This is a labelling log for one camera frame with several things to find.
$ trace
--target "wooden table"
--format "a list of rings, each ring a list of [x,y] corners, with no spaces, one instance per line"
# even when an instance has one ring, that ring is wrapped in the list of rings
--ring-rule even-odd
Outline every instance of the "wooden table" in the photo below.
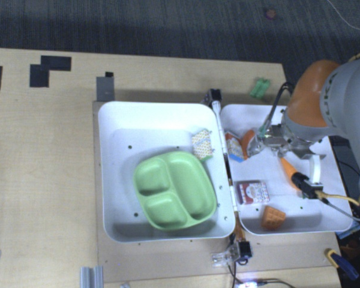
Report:
[[[41,55],[72,57],[71,71],[50,71],[48,88],[30,88],[30,64],[40,64]],[[209,88],[220,88],[223,104],[269,104],[285,81],[280,64],[69,52],[0,49],[0,66],[0,287],[6,288],[79,287],[80,267],[99,264],[96,77],[114,73],[117,100],[199,102]],[[258,77],[271,79],[262,102],[248,96]],[[238,268],[239,278],[340,287],[323,255],[326,248],[339,251],[334,233],[247,237],[254,257]],[[106,278],[116,281],[105,287],[126,280],[132,288],[230,287],[227,270],[212,269],[209,261],[225,244],[115,244],[122,264],[115,276],[104,267]],[[168,267],[159,270],[163,257]]]

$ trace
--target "black cable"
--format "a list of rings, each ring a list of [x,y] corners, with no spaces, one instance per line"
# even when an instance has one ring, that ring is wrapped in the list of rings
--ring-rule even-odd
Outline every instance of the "black cable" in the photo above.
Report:
[[[245,266],[248,263],[248,259],[244,259],[243,261],[237,263],[241,266]]]
[[[277,106],[277,104],[278,104],[278,102],[279,102],[279,100],[280,100],[280,97],[281,97],[281,95],[283,94],[283,92],[284,92],[285,90],[287,90],[287,91],[289,92],[289,94],[291,95],[294,88],[295,88],[295,86],[294,86],[292,83],[286,82],[286,83],[284,83],[284,84],[281,86],[281,88],[278,90],[277,95],[276,95],[276,98],[275,98],[275,101],[274,101],[274,104],[273,104],[272,109],[271,109],[271,112],[270,112],[269,115],[268,115],[268,119],[269,119],[270,121],[272,120],[272,117],[274,116],[274,113],[275,113],[275,110],[276,110],[276,106]]]
[[[284,285],[288,286],[289,288],[296,288],[295,286],[293,286],[285,281],[278,280],[276,278],[270,278],[269,280],[260,280],[257,282],[257,286],[259,286],[259,287],[265,286],[268,284],[284,284]]]
[[[242,281],[236,277],[236,263],[233,263],[233,272],[232,272],[232,268],[230,267],[230,265],[228,265],[228,270],[233,277],[232,288],[234,288],[236,282],[238,282],[239,284],[242,284]]]
[[[228,247],[235,242],[235,238],[236,238],[235,233],[231,233],[231,234],[229,235],[229,244],[228,244]]]
[[[337,162],[340,163],[340,164],[342,164],[342,165],[345,165],[345,166],[349,167],[349,168],[350,168],[351,170],[353,170],[353,171],[359,176],[359,178],[360,178],[360,172],[357,171],[353,166],[351,166],[350,164],[348,164],[348,163],[346,163],[346,162],[340,161],[340,160],[337,160]],[[342,170],[340,167],[339,167],[339,169],[340,169],[340,171],[341,171],[341,176],[342,176],[342,178],[343,178],[343,180],[344,180],[343,170]],[[336,209],[337,211],[341,212],[342,214],[346,215],[347,217],[352,218],[352,219],[354,219],[355,221],[360,222],[360,218],[359,218],[360,206],[354,206],[354,207],[351,208],[352,211],[353,211],[353,212],[356,212],[356,214],[357,214],[357,217],[354,217],[354,216],[352,216],[352,215],[350,215],[350,214],[348,214],[348,213],[340,210],[338,207],[336,207],[336,206],[334,206],[333,204],[331,204],[327,199],[322,199],[321,201],[322,201],[324,204],[326,204],[326,205],[328,205],[328,206]]]

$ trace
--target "orange toy item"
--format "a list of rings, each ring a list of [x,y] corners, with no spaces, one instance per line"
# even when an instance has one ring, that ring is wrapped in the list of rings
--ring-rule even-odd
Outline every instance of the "orange toy item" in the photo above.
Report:
[[[281,161],[281,164],[283,165],[285,173],[287,174],[290,185],[293,188],[295,188],[296,190],[300,191],[300,189],[297,186],[295,186],[295,184],[292,182],[292,175],[297,173],[297,170],[285,158],[280,158],[280,161]]]
[[[284,223],[285,219],[286,214],[283,211],[267,206],[263,213],[262,227],[269,230],[278,229]]]
[[[321,60],[310,65],[296,84],[288,104],[288,117],[309,127],[327,127],[320,111],[320,93],[326,78],[339,64]]]
[[[248,131],[241,139],[241,149],[244,156],[244,160],[248,159],[247,147],[255,133],[253,130]]]

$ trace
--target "toy sink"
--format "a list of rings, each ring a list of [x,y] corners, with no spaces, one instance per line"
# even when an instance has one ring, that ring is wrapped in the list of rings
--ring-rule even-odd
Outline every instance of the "toy sink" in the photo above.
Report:
[[[276,110],[273,123],[280,122],[280,109],[278,107]],[[221,125],[225,131],[242,136],[249,129],[261,126],[269,110],[270,106],[228,105],[221,111]],[[101,107],[98,121],[103,224],[109,238],[118,242],[143,242],[223,238],[233,232],[236,197],[228,183],[222,152],[225,141],[220,139],[215,113],[209,107],[202,104],[113,101]],[[204,129],[211,132],[214,153],[212,158],[200,165],[211,182],[213,195],[193,189],[174,196],[178,194],[176,178],[172,178],[172,182],[162,183],[157,179],[145,180],[149,171],[152,173],[155,170],[161,171],[153,174],[156,178],[171,177],[177,169],[173,169],[172,164],[168,165],[171,160],[167,156],[161,157],[177,152],[192,153],[191,138]],[[312,150],[327,155],[322,161],[323,171],[325,169],[321,178],[324,190],[345,195],[329,140],[323,139]],[[291,152],[287,154],[287,159],[300,172],[309,175],[308,161],[294,157]],[[149,160],[152,163],[139,172],[140,166]],[[299,197],[287,182],[279,159],[271,150],[266,149],[242,163],[229,160],[229,166],[233,182],[256,179],[267,184],[270,198],[267,204],[237,206],[243,226],[251,233],[268,235],[342,231],[352,223],[350,218],[316,200]],[[350,214],[349,204],[345,200],[331,202]],[[285,222],[276,231],[265,230],[260,225],[266,205],[286,213]],[[162,210],[169,209],[170,212],[163,216]]]
[[[228,236],[235,226],[233,205],[228,184],[227,172],[224,169],[224,157],[221,152],[220,135],[213,111],[201,104],[163,104],[163,103],[128,103],[113,101],[104,104],[98,114],[101,171],[103,179],[103,218],[104,229],[108,236],[119,242],[142,242],[170,239],[223,238]],[[173,216],[172,222],[179,227],[192,224],[188,228],[170,231],[154,227],[146,217],[143,208],[149,211],[155,222],[171,222],[160,218],[161,212],[155,212],[157,204],[149,201],[140,204],[134,189],[134,173],[138,165],[170,152],[192,153],[191,138],[198,132],[210,131],[211,145],[215,150],[209,160],[199,163],[212,186],[207,193],[194,188],[191,193],[183,193],[184,203],[172,207],[179,214]],[[185,157],[178,158],[182,164],[189,164]],[[148,171],[171,170],[176,167],[174,159],[167,164],[159,161],[149,163]],[[140,196],[152,198],[161,195],[162,205],[171,205],[173,185],[159,186],[141,182],[139,177],[149,172],[137,172],[136,187]]]

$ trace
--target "green divided plate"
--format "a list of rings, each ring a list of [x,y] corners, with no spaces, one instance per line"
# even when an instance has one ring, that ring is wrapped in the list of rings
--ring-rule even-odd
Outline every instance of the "green divided plate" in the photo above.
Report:
[[[207,220],[216,210],[216,195],[201,162],[189,152],[169,152],[141,162],[134,189],[150,224],[157,229],[184,229]]]

